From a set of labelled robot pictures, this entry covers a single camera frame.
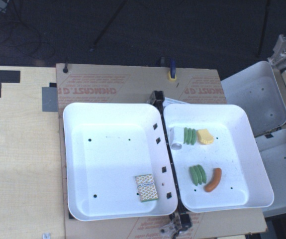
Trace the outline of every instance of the cardboard sheet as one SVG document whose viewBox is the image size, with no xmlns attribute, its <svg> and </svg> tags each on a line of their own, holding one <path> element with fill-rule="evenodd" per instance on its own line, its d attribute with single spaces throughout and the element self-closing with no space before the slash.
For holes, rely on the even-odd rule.
<svg viewBox="0 0 286 239">
<path fill-rule="evenodd" d="M 67 239 L 166 239 L 160 227 L 169 216 L 81 222 L 69 217 L 62 113 L 74 102 L 146 103 L 154 90 L 166 98 L 192 104 L 226 104 L 216 70 L 176 68 L 177 80 L 169 81 L 169 68 L 57 64 L 59 127 L 62 158 L 65 230 Z M 202 239 L 260 233 L 267 229 L 260 208 L 190 213 L 193 226 L 181 239 Z"/>
</svg>

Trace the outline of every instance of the green vegetable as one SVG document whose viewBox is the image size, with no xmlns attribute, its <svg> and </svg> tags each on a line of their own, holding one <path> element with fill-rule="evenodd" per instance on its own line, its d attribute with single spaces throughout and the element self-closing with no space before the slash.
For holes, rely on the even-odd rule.
<svg viewBox="0 0 286 239">
<path fill-rule="evenodd" d="M 187 127 L 184 128 L 184 143 L 186 143 L 187 138 Z"/>
<path fill-rule="evenodd" d="M 187 130 L 187 135 L 188 135 L 188 137 L 187 137 L 187 144 L 190 144 L 190 142 L 191 142 L 191 137 L 192 137 L 192 135 L 191 135 L 191 128 L 188 128 L 188 130 Z"/>
<path fill-rule="evenodd" d="M 194 170 L 195 170 L 195 172 L 196 172 L 196 174 L 197 174 L 198 183 L 201 185 L 201 184 L 202 184 L 201 172 L 200 172 L 198 166 L 194 165 L 193 168 L 194 168 Z"/>
<path fill-rule="evenodd" d="M 203 183 L 207 183 L 207 175 L 206 175 L 206 172 L 204 171 L 204 168 L 201 165 L 197 165 L 197 167 L 200 170 L 201 177 L 202 177 L 202 182 Z"/>
<path fill-rule="evenodd" d="M 194 145 L 196 143 L 196 129 L 193 129 L 191 131 L 191 145 Z"/>
<path fill-rule="evenodd" d="M 196 173 L 195 169 L 191 166 L 191 167 L 189 168 L 189 171 L 190 171 L 190 173 L 191 173 L 192 182 L 193 182 L 196 186 L 198 186 L 198 176 L 197 176 L 197 173 Z"/>
</svg>

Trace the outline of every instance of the metal bracket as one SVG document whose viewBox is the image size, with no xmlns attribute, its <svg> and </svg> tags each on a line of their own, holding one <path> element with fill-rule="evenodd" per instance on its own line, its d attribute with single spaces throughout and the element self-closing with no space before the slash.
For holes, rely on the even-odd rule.
<svg viewBox="0 0 286 239">
<path fill-rule="evenodd" d="M 173 178 L 174 178 L 176 193 L 177 193 L 177 198 L 178 198 L 178 214 L 179 214 L 179 217 L 175 220 L 175 222 L 179 221 L 180 224 L 179 224 L 179 226 L 177 224 L 168 224 L 167 227 L 165 227 L 165 228 L 167 228 L 169 231 L 171 231 L 173 227 L 176 227 L 177 228 L 176 232 L 179 233 L 180 231 L 186 231 L 189 228 L 191 228 L 192 222 L 191 222 L 191 218 L 190 218 L 189 214 L 186 213 L 187 209 L 185 208 L 185 206 L 182 203 L 181 195 L 179 192 L 176 170 L 174 167 L 172 152 L 171 152 L 169 141 L 168 141 L 166 123 L 165 123 L 165 119 L 164 119 L 164 107 L 163 107 L 164 100 L 165 100 L 165 96 L 164 96 L 163 91 L 153 91 L 151 96 L 150 96 L 150 99 L 149 99 L 149 104 L 155 106 L 161 114 L 162 125 L 163 125 L 163 129 L 164 129 L 164 136 L 165 136 L 165 141 L 166 141 L 166 145 L 167 145 L 167 152 L 168 152 L 169 160 L 171 163 L 171 168 L 172 168 L 172 172 L 173 172 Z M 172 215 L 171 220 L 173 221 L 175 214 L 171 214 L 171 215 Z"/>
<path fill-rule="evenodd" d="M 281 70 L 286 67 L 286 37 L 279 35 L 273 48 L 274 54 L 268 58 L 273 69 Z"/>
<path fill-rule="evenodd" d="M 175 238 L 181 229 L 182 225 L 180 223 L 179 217 L 176 217 L 172 219 L 168 224 L 160 227 L 160 233 L 167 238 Z"/>
</svg>

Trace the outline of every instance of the toy sausage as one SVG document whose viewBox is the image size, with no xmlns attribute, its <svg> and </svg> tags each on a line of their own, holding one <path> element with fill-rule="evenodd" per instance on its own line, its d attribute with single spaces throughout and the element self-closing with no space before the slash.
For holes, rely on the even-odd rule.
<svg viewBox="0 0 286 239">
<path fill-rule="evenodd" d="M 221 168 L 215 168 L 214 172 L 213 172 L 213 179 L 210 183 L 208 183 L 204 190 L 206 192 L 211 192 L 213 191 L 219 184 L 220 180 L 221 180 L 221 175 L 222 175 L 222 170 Z"/>
</svg>

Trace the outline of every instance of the black floor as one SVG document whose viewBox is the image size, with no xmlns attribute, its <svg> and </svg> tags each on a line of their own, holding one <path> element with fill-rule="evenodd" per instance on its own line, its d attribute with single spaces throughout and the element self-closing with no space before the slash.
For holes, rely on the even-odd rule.
<svg viewBox="0 0 286 239">
<path fill-rule="evenodd" d="M 123 1 L 0 3 L 0 65 L 158 66 L 165 57 L 165 66 L 173 58 L 223 80 L 267 60 L 286 36 L 286 0 L 127 0 L 98 39 Z"/>
</svg>

